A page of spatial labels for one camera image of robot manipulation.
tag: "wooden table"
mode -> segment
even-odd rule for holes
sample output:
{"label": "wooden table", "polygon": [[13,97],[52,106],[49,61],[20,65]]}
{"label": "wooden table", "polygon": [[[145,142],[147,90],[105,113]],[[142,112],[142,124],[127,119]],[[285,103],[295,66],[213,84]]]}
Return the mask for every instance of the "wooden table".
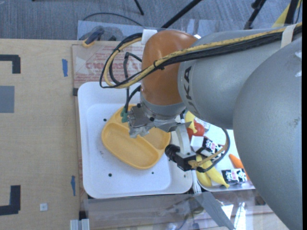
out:
{"label": "wooden table", "polygon": [[[84,192],[82,182],[79,187],[72,48],[80,44],[0,39],[2,59],[19,57],[21,66],[19,73],[12,61],[0,60],[0,103],[10,103],[8,109],[0,105],[0,230],[65,230],[70,220],[79,218]],[[268,209],[249,209],[241,229],[287,229],[275,214],[262,214]]]}

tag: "gray panel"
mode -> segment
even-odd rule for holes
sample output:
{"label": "gray panel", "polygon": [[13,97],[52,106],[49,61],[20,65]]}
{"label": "gray panel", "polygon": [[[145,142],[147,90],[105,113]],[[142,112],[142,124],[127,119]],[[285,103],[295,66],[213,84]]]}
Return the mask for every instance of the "gray panel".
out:
{"label": "gray panel", "polygon": [[259,66],[234,110],[239,156],[257,191],[291,230],[302,215],[302,38]]}
{"label": "gray panel", "polygon": [[0,113],[13,113],[15,86],[0,86]]}
{"label": "gray panel", "polygon": [[[202,37],[193,45],[265,31],[218,32]],[[279,49],[280,41],[276,41],[231,54],[182,62],[178,72],[178,90],[182,101],[198,118],[221,128],[232,129],[233,109],[241,87],[251,73]]]}

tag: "green object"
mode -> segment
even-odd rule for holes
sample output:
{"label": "green object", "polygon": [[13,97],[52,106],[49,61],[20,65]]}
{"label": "green object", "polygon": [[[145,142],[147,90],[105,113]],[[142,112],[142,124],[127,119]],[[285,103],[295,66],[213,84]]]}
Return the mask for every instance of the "green object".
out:
{"label": "green object", "polygon": [[125,108],[123,108],[123,110],[121,111],[120,116],[122,117],[122,123],[128,122],[128,112],[126,112]]}

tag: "white tray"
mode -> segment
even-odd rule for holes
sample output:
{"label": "white tray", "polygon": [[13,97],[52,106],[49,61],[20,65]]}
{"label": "white tray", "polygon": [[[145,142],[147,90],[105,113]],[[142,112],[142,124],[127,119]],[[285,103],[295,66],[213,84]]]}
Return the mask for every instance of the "white tray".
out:
{"label": "white tray", "polygon": [[[131,91],[139,84],[131,86]],[[125,89],[103,89],[98,82],[78,90],[83,185],[93,198],[180,194],[192,186],[191,172],[184,172],[165,154],[150,169],[138,170],[113,156],[102,144],[101,131],[126,100]],[[139,94],[131,104],[139,102]]]}
{"label": "white tray", "polygon": [[[235,138],[234,138],[234,132],[233,130],[228,129],[227,130],[230,138],[230,147],[226,155],[223,157],[221,161],[219,161],[215,168],[217,171],[222,173],[222,170],[229,170],[229,169],[234,169],[234,166],[232,162],[230,161],[228,155],[233,154],[237,158],[239,158],[239,154],[236,149],[236,144],[235,144]],[[208,137],[209,139],[213,140],[217,144],[225,144],[226,142],[226,136],[225,133],[222,129],[220,129],[217,126],[210,125],[209,130],[205,133],[205,136]],[[236,184],[236,185],[231,185],[229,188],[226,188],[224,186],[221,186],[220,184],[217,184],[212,181],[212,186],[207,187],[203,186],[201,183],[199,183],[200,186],[210,192],[227,192],[227,191],[237,191],[237,190],[248,190],[248,189],[255,189],[254,185],[251,183],[251,181],[247,181],[243,184]]]}

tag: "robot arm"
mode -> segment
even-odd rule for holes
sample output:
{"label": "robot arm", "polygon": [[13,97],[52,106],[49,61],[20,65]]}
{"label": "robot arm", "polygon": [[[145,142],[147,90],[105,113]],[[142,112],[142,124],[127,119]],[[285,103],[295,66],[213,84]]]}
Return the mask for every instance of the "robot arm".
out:
{"label": "robot arm", "polygon": [[[296,230],[302,229],[302,24],[292,27],[290,43],[281,48],[287,28],[221,32],[200,40],[158,32],[145,45],[140,74],[108,84],[127,88],[142,81],[140,103],[128,113],[130,135],[145,135],[152,127],[175,130],[183,142],[169,156],[190,165],[184,170],[193,169],[189,161],[195,158],[186,142],[188,124],[176,121],[183,110],[233,129],[254,186]],[[110,62],[133,40],[123,42]]]}

